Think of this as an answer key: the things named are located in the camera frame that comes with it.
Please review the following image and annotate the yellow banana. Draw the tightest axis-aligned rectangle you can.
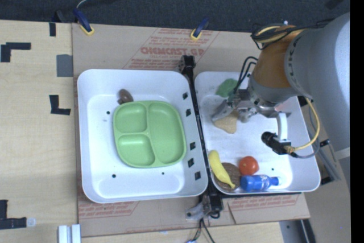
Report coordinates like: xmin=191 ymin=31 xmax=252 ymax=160
xmin=208 ymin=150 xmax=237 ymax=190

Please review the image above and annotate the brown round biscuit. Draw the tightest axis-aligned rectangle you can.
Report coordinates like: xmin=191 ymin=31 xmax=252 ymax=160
xmin=214 ymin=162 xmax=242 ymax=191

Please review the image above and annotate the white plastic tray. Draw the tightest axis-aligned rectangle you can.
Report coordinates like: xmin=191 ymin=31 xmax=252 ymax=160
xmin=194 ymin=71 xmax=322 ymax=196
xmin=76 ymin=68 xmax=209 ymax=204

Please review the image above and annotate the brown toy doughnut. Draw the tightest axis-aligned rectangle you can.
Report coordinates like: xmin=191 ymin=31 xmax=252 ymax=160
xmin=117 ymin=89 xmax=135 ymax=105

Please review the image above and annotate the green toy lettuce leaf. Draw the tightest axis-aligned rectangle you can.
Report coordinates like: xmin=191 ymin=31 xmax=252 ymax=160
xmin=215 ymin=78 xmax=239 ymax=98

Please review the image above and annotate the red tomato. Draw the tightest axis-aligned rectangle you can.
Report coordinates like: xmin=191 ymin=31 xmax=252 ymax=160
xmin=238 ymin=155 xmax=260 ymax=176

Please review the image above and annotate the brown cardboard board red print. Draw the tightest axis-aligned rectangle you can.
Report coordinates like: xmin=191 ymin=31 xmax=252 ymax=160
xmin=71 ymin=22 xmax=311 ymax=238

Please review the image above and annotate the black cylinder on white bracket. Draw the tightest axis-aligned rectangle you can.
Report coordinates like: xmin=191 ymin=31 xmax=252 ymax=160
xmin=260 ymin=112 xmax=292 ymax=156

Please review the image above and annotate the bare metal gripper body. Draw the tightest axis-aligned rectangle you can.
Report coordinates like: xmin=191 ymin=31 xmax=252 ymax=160
xmin=227 ymin=88 xmax=291 ymax=121

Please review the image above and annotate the blue plastic bottle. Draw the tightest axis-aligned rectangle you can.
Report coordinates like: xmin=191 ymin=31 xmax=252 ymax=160
xmin=239 ymin=174 xmax=283 ymax=192

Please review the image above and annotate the green divided plate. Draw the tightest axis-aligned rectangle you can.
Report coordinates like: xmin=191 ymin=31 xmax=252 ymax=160
xmin=113 ymin=100 xmax=188 ymax=170

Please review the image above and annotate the beige toy bread slice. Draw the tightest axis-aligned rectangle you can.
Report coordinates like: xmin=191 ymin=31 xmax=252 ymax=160
xmin=213 ymin=110 xmax=238 ymax=135

